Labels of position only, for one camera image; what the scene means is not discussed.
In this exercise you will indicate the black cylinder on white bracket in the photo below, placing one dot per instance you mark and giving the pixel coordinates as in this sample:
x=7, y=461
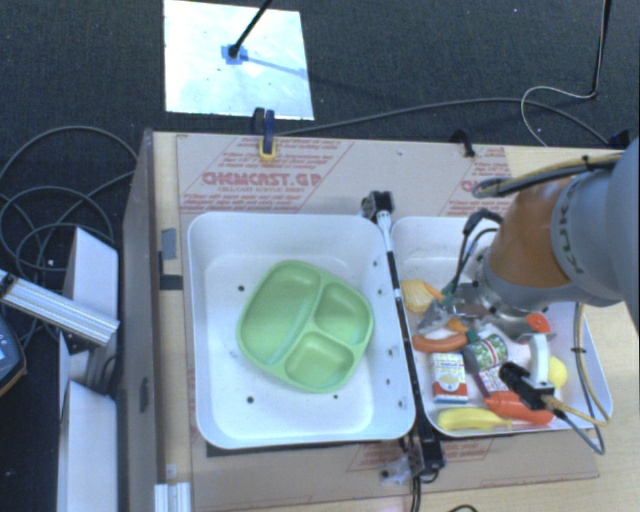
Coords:
x=539, y=360

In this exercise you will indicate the yellow ridged biscuit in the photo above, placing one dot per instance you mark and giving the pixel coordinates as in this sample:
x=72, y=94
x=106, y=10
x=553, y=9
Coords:
x=416, y=294

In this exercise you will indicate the white and red packet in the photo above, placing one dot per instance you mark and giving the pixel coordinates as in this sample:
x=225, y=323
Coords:
x=492, y=381

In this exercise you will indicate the brown cardboard board red print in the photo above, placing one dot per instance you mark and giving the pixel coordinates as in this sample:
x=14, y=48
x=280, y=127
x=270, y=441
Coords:
x=310, y=172

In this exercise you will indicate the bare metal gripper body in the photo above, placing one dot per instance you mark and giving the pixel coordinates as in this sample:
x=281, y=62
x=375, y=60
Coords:
x=472, y=302

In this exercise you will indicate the white plastic tray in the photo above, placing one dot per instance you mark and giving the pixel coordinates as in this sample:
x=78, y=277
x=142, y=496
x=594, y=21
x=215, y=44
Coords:
x=425, y=240
x=225, y=240

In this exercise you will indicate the orange carrot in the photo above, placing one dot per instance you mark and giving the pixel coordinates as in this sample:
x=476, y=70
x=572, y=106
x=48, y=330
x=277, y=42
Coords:
x=510, y=406

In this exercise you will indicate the purple stick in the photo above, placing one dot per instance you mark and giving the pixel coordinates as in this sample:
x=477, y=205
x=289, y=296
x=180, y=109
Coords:
x=474, y=372

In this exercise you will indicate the yellow banana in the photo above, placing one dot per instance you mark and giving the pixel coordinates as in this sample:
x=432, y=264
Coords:
x=470, y=419

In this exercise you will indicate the orange sausage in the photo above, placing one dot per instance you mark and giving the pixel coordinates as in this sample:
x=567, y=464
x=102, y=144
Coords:
x=437, y=343

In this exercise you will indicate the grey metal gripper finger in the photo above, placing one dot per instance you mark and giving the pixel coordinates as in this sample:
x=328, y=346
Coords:
x=434, y=319

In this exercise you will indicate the thin black and white rod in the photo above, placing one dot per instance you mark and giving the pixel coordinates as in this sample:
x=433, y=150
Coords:
x=397, y=295

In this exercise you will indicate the yellow lemon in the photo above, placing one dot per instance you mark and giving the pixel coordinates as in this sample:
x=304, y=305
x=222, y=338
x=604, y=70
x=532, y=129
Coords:
x=558, y=372

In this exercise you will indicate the green divided plate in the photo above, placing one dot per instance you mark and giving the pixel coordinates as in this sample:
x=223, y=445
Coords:
x=305, y=325

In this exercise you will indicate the orange rounded toy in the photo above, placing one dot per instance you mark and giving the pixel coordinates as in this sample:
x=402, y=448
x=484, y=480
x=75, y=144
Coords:
x=538, y=322

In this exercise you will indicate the white and red carton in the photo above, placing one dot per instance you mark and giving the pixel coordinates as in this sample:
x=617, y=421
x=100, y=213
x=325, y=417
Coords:
x=449, y=377

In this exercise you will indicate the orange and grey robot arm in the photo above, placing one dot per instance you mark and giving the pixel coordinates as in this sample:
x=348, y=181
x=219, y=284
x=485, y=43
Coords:
x=575, y=235

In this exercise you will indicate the green pea can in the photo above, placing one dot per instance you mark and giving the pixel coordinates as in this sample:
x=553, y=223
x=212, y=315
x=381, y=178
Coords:
x=489, y=351

